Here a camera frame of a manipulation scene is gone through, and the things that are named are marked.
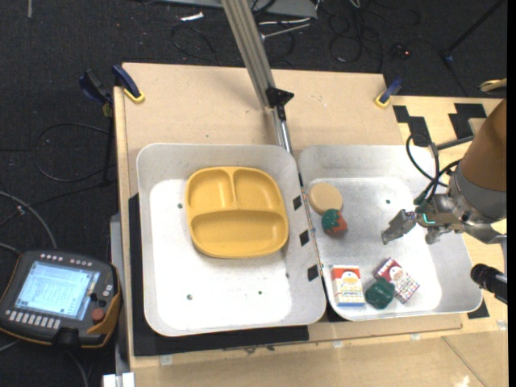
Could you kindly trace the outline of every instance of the red and white box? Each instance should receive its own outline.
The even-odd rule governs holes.
[[[337,306],[365,305],[360,269],[356,265],[332,265],[331,284]]]
[[[387,282],[393,283],[396,298],[403,303],[409,301],[416,289],[419,288],[418,282],[393,258],[389,258],[374,274],[374,277],[376,279],[384,277]]]

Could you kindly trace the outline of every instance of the red button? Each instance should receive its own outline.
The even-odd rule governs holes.
[[[91,318],[93,319],[95,324],[99,324],[105,317],[104,311],[102,308],[95,308],[91,311]]]

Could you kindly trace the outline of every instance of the yellow divided plate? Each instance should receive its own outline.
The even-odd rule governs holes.
[[[289,237],[281,191],[264,171],[201,169],[188,179],[185,195],[193,244],[209,256],[264,256],[280,250]]]

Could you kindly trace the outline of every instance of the black floor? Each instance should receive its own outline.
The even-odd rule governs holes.
[[[173,29],[200,10],[204,17],[189,23],[196,30]],[[31,206],[60,249],[105,259],[118,210],[115,161],[111,153],[102,171],[109,120],[81,92],[79,77],[92,69],[110,87],[110,68],[123,61],[243,66],[226,16],[130,0],[0,0],[0,16],[0,244],[52,246]],[[257,17],[279,19],[287,18]],[[402,78],[399,94],[501,98],[504,90],[484,94],[478,86],[507,75],[507,0],[360,0],[359,9],[324,0],[317,20],[265,46],[277,69],[383,73],[387,84]],[[0,291],[14,265],[15,254],[2,250]],[[2,351],[13,340],[0,334],[1,387],[81,385],[63,352],[26,342]],[[114,372],[112,344],[80,359],[92,386]]]

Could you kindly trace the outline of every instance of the wooden table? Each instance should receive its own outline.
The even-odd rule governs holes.
[[[114,88],[122,228],[124,313],[128,362],[136,385],[508,385],[506,306],[485,294],[490,316],[466,314],[328,322],[309,326],[310,341],[269,348],[234,348],[175,354],[132,354],[131,261],[128,199],[137,191],[135,161],[153,143],[276,144],[246,69],[170,64],[124,64],[145,101],[131,102]],[[501,99],[395,97],[382,110],[381,75],[273,70],[277,87],[294,93],[286,106],[293,154],[317,144],[399,145],[408,136],[393,106],[422,116],[437,144],[455,139],[448,114],[456,103],[490,113]],[[470,119],[473,130],[483,119]],[[443,151],[443,164],[462,157],[466,145]],[[465,236],[472,262],[503,270],[498,248]]]

